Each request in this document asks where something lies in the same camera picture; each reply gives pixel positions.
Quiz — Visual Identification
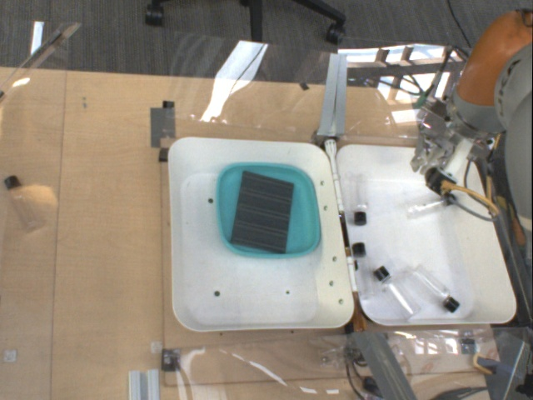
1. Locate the dark grey striped cloth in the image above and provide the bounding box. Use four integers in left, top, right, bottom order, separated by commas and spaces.
230, 170, 296, 255

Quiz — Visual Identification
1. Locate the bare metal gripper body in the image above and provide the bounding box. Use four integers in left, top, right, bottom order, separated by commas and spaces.
415, 97, 476, 160

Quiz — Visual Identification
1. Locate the white plastic tray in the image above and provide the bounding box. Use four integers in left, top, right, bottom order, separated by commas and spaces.
167, 136, 356, 332
335, 142, 518, 327

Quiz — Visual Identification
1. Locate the black cylinder on white bracket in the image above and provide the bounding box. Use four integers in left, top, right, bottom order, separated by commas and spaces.
423, 139, 478, 195

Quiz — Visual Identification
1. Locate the teal plastic plate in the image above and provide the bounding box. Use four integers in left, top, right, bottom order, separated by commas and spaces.
215, 162, 322, 260

